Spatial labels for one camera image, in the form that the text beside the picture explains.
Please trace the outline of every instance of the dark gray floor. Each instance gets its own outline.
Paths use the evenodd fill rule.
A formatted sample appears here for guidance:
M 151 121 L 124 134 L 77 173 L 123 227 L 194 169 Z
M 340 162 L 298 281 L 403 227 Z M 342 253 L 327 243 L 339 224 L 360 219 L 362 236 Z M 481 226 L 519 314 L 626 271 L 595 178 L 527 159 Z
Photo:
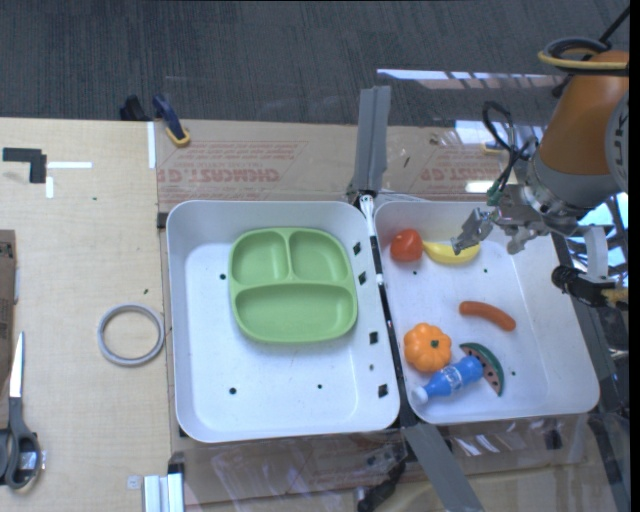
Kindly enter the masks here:
M 379 68 L 553 73 L 540 49 L 600 37 L 627 5 L 0 0 L 0 116 L 118 119 L 130 94 L 153 114 L 164 92 L 185 119 L 354 123 L 359 91 L 380 83 Z M 628 21 L 612 42 L 628 50 Z M 486 99 L 396 89 L 395 123 L 477 117 Z M 516 117 L 546 119 L 548 95 L 519 107 L 522 95 L 499 99 Z

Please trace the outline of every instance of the table surface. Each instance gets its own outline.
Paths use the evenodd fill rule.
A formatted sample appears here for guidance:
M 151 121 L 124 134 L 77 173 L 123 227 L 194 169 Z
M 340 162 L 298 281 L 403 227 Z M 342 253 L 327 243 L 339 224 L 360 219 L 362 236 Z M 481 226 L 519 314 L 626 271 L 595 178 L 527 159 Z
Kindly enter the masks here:
M 47 197 L 45 185 L 29 183 L 28 164 L 0 162 L 0 228 L 17 235 L 14 333 L 26 336 L 24 417 L 46 451 L 46 470 L 28 493 L 0 488 L 0 509 L 141 510 L 137 477 L 166 474 L 171 456 L 166 351 L 140 367 L 116 366 L 100 353 L 96 329 L 117 304 L 165 311 L 147 124 L 0 119 L 0 137 L 3 147 L 41 149 L 49 162 L 92 163 L 50 169 Z M 112 323 L 114 350 L 133 356 L 153 344 L 153 327 L 139 318 Z M 584 464 L 477 475 L 471 483 L 488 510 L 612 510 L 592 436 L 586 446 Z M 539 506 L 541 494 L 549 507 Z M 199 508 L 303 510 L 309 499 Z M 428 483 L 404 484 L 379 510 L 425 510 L 425 503 L 442 510 Z M 353 510 L 352 493 L 325 494 L 317 505 Z

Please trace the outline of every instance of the white tray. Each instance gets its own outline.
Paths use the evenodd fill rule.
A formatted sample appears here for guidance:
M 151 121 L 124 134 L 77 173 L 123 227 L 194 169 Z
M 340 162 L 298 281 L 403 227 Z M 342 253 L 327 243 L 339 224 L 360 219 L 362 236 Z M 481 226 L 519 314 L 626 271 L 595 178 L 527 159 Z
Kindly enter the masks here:
M 242 334 L 229 299 L 229 252 L 246 231 L 267 227 L 322 229 L 343 244 L 358 297 L 349 332 L 305 344 Z M 167 244 L 176 411 L 189 437 L 215 443 L 363 432 L 395 420 L 396 376 L 367 226 L 356 208 L 333 201 L 188 201 L 168 217 Z
M 500 397 L 484 380 L 454 396 L 411 404 L 434 424 L 455 424 L 518 417 L 582 413 L 598 401 L 598 380 L 573 305 L 551 282 L 558 265 L 550 237 L 527 243 L 511 256 L 509 240 L 494 228 L 477 258 L 448 266 L 426 254 L 416 263 L 390 257 L 393 236 L 416 229 L 425 240 L 448 243 L 475 207 L 484 204 L 394 201 L 380 206 L 375 226 L 391 316 L 402 352 L 404 334 L 418 322 L 437 325 L 452 339 L 452 362 L 464 356 L 458 345 L 481 343 L 501 361 L 505 385 Z M 508 312 L 517 322 L 504 332 L 486 320 L 462 317 L 463 300 L 484 301 Z M 404 361 L 407 389 L 424 385 L 429 375 Z

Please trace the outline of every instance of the gray ring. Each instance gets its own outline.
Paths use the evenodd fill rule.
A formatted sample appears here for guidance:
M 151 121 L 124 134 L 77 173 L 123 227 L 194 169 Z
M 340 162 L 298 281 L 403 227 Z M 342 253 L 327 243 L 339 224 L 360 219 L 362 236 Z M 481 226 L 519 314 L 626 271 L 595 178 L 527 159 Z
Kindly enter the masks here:
M 109 321 L 114 316 L 119 315 L 120 313 L 129 312 L 142 313 L 155 324 L 158 331 L 158 340 L 156 341 L 155 346 L 148 353 L 141 357 L 128 358 L 119 356 L 118 354 L 112 352 L 104 342 L 104 330 L 107 327 Z M 136 302 L 120 304 L 108 310 L 100 319 L 100 324 L 98 325 L 98 347 L 100 347 L 102 355 L 114 364 L 118 364 L 120 366 L 139 366 L 141 364 L 144 364 L 158 355 L 158 353 L 162 349 L 163 344 L 164 324 L 162 322 L 162 319 L 160 318 L 160 315 L 158 315 L 155 311 L 153 311 L 148 306 L 145 306 L 144 304 L 138 304 Z

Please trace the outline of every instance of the blue bottle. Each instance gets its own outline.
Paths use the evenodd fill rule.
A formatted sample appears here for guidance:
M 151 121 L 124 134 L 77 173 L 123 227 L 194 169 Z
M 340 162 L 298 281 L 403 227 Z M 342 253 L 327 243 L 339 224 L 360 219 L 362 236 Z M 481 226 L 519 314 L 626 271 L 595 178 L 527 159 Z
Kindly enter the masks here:
M 465 356 L 433 374 L 426 386 L 418 386 L 411 392 L 417 404 L 425 404 L 434 396 L 449 396 L 463 387 L 480 380 L 484 374 L 482 363 L 475 356 Z

